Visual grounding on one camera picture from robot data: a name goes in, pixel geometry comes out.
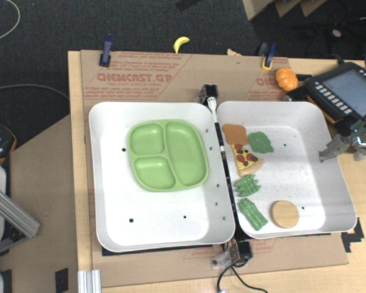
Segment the toy banana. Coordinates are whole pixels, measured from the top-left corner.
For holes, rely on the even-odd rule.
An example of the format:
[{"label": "toy banana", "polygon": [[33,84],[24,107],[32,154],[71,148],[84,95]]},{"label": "toy banana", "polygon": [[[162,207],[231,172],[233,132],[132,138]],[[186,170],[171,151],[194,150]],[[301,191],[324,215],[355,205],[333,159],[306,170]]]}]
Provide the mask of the toy banana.
[{"label": "toy banana", "polygon": [[183,45],[189,41],[190,41],[190,39],[188,37],[179,37],[178,39],[176,39],[173,44],[173,49],[174,49],[175,53],[178,53],[181,45]]}]

